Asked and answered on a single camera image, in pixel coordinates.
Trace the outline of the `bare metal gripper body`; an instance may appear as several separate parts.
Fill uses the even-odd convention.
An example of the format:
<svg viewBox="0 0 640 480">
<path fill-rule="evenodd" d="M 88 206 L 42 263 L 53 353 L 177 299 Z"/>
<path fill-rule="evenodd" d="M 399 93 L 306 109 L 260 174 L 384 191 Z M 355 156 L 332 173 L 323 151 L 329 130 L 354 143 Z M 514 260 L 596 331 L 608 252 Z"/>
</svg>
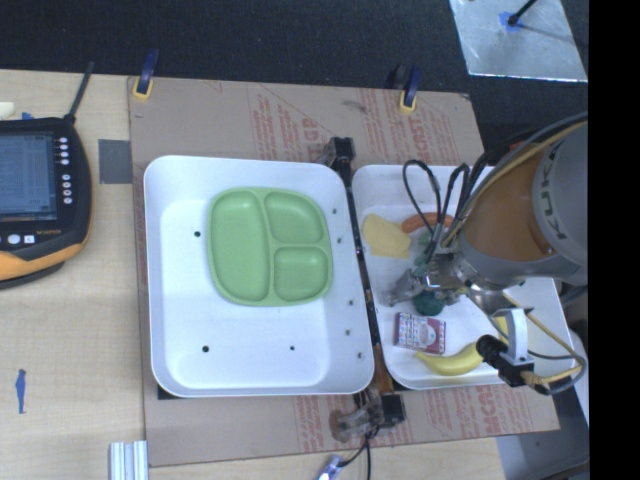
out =
<svg viewBox="0 0 640 480">
<path fill-rule="evenodd" d="M 482 278 L 461 256 L 436 254 L 427 267 L 425 289 L 453 304 L 466 296 L 487 315 L 509 307 L 504 286 Z"/>
</svg>

